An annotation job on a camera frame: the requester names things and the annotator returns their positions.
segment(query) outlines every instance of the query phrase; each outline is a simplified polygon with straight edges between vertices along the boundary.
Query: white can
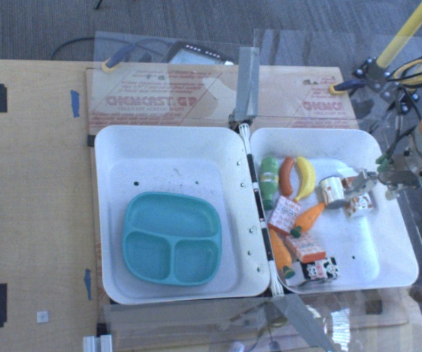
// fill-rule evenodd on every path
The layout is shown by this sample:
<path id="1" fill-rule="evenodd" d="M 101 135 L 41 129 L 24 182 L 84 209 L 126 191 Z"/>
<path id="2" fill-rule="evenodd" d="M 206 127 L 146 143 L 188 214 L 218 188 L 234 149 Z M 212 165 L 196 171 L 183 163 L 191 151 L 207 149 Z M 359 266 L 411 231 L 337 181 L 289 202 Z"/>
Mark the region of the white can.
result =
<path id="1" fill-rule="evenodd" d="M 338 176 L 329 176 L 320 181 L 320 188 L 326 208 L 342 208 L 346 203 L 343 184 Z"/>

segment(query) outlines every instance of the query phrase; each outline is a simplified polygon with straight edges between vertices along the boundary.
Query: toy banana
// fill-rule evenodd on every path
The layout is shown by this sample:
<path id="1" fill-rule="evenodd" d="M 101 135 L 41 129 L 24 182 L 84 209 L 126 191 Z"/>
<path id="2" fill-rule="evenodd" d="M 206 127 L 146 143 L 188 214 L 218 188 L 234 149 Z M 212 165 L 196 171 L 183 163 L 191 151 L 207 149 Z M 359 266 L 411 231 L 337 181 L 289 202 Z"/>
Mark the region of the toy banana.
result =
<path id="1" fill-rule="evenodd" d="M 294 197 L 294 201 L 298 202 L 300 199 L 308 197 L 315 189 L 316 173 L 312 163 L 303 156 L 298 156 L 296 163 L 302 176 L 299 192 Z"/>

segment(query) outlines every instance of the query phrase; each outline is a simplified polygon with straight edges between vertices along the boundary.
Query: table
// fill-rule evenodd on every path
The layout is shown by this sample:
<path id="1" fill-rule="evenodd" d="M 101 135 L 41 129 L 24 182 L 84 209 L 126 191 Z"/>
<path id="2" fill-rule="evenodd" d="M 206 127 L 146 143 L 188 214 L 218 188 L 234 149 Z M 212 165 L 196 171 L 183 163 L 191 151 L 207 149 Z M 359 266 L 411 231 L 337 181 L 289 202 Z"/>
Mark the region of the table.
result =
<path id="1" fill-rule="evenodd" d="M 0 60 L 0 84 L 7 88 L 7 110 L 0 109 L 2 292 L 7 285 L 0 350 L 80 351 L 82 337 L 96 334 L 102 294 L 96 276 L 92 148 L 87 145 L 87 70 L 94 67 L 98 64 Z M 350 298 L 356 294 L 340 296 L 339 304 L 361 304 Z M 379 321 L 365 328 L 359 317 L 349 334 L 349 350 L 422 350 L 421 314 L 406 289 L 384 293 L 382 299 L 401 319 L 395 326 L 375 327 L 384 326 Z M 313 307 L 317 301 L 305 299 Z M 204 342 L 202 351 L 228 347 L 228 340 L 211 347 Z M 318 351 L 303 343 L 298 348 Z"/>

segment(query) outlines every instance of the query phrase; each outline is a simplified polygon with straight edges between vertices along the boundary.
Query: orange carrot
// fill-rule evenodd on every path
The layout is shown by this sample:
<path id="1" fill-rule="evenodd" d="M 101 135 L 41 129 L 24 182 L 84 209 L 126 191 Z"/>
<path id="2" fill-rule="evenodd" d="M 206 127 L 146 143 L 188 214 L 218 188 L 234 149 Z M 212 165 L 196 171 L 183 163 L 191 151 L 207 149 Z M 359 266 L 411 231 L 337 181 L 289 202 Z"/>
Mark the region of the orange carrot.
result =
<path id="1" fill-rule="evenodd" d="M 294 158 L 288 156 L 279 168 L 279 184 L 281 185 L 281 194 L 283 196 L 288 197 L 294 191 L 291 184 L 291 169 L 295 162 Z"/>
<path id="2" fill-rule="evenodd" d="M 325 209 L 325 206 L 325 202 L 320 202 L 297 216 L 297 219 L 294 222 L 294 228 L 291 230 L 291 235 L 298 238 L 300 237 L 301 232 L 307 232 L 310 228 L 312 228 L 316 219 Z"/>
<path id="3" fill-rule="evenodd" d="M 291 253 L 285 247 L 285 244 L 277 235 L 276 231 L 269 229 L 269 238 L 271 239 L 272 252 L 274 254 L 274 261 L 278 270 L 283 272 L 284 278 L 289 279 L 295 274 L 292 270 Z"/>

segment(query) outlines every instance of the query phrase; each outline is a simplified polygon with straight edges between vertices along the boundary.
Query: plastic bottle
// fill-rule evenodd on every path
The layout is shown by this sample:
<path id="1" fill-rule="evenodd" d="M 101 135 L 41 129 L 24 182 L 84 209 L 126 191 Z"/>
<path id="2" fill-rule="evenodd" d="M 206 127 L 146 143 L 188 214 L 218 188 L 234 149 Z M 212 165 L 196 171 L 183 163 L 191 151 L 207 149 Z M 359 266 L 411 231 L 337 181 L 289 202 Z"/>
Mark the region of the plastic bottle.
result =
<path id="1" fill-rule="evenodd" d="M 260 165 L 260 190 L 264 210 L 274 207 L 273 197 L 279 187 L 279 162 L 271 156 L 265 157 Z"/>

